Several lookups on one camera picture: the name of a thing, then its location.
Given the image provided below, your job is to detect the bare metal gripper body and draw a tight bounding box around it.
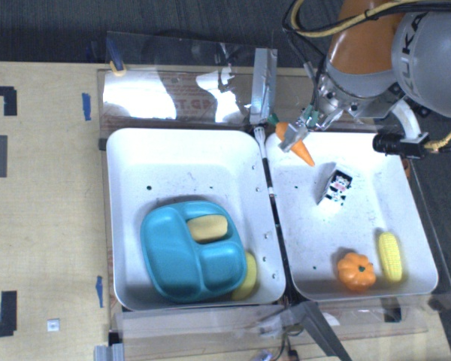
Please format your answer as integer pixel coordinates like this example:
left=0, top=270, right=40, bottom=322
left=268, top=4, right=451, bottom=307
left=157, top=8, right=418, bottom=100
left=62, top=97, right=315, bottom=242
left=301, top=77, right=363, bottom=129

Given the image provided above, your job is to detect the orange carrot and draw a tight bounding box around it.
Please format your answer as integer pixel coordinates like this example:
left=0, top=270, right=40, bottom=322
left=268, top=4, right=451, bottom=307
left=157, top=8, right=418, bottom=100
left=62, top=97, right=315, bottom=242
left=267, top=114, right=316, bottom=168

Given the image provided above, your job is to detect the thin black and white rod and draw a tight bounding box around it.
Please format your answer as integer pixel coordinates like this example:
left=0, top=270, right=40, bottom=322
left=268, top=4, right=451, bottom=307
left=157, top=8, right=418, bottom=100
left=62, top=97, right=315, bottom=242
left=253, top=125, right=292, bottom=302

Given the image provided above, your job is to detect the cow print milk carton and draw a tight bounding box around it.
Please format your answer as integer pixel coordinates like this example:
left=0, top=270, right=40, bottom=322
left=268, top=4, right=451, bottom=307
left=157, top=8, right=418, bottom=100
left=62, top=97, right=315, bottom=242
left=316, top=162, right=354, bottom=212

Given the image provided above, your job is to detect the white plastic tray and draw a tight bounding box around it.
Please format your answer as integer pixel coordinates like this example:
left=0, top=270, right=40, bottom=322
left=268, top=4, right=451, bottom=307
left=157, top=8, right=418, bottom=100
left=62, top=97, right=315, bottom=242
left=265, top=129, right=440, bottom=302
left=105, top=126, right=287, bottom=312

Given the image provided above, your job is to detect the yellow bread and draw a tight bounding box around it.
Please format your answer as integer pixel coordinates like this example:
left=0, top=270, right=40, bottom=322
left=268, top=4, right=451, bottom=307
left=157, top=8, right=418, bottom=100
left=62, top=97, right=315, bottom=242
left=186, top=214, right=230, bottom=245

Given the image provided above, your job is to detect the yellow corn cob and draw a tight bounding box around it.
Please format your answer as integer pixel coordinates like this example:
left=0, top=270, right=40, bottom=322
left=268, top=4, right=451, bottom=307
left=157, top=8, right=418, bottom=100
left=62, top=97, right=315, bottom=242
left=377, top=231, right=404, bottom=284

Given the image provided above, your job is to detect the orange pumpkin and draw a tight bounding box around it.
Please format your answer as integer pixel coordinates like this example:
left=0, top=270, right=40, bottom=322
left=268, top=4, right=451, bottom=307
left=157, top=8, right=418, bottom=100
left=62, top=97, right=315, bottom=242
left=336, top=251, right=377, bottom=293

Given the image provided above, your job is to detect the blue divided plate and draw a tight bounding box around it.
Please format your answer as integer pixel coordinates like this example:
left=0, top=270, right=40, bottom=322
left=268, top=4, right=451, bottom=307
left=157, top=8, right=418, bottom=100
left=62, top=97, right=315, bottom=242
left=139, top=199, right=249, bottom=304

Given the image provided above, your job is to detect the black cylinder on white bracket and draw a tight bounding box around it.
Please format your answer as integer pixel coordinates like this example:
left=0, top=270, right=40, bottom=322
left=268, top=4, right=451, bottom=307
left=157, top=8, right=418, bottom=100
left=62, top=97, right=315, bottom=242
left=372, top=99, right=431, bottom=160

